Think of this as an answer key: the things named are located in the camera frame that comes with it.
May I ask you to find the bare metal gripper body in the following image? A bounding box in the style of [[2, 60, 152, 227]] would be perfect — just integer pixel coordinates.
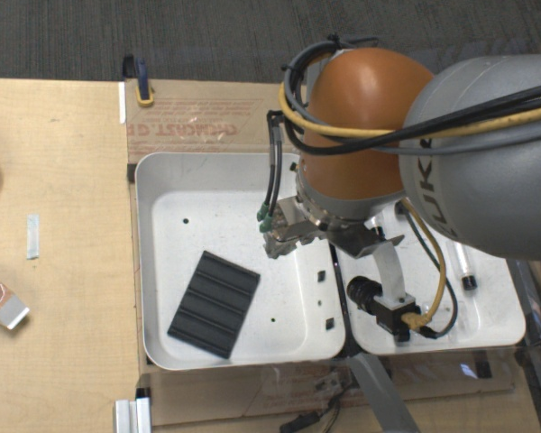
[[269, 195, 406, 259]]

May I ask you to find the white plastic tray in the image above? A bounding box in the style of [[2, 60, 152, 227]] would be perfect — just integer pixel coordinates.
[[336, 198, 527, 357], [133, 152, 347, 372]]

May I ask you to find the black ribbed rectangular panel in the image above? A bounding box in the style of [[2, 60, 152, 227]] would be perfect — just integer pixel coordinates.
[[166, 249, 261, 361]]

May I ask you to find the brown cardboard board red print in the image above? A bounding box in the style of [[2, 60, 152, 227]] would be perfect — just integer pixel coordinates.
[[124, 78, 531, 428]]

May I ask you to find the clear plastic tube black cap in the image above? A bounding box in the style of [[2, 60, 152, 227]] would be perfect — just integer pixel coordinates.
[[449, 240, 477, 292]]

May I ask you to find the brown and white carton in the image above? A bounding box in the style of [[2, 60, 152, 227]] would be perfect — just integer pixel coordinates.
[[0, 268, 31, 331]]

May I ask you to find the black cylinder on white bracket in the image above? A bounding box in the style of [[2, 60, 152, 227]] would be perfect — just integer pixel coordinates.
[[345, 237, 423, 345]]

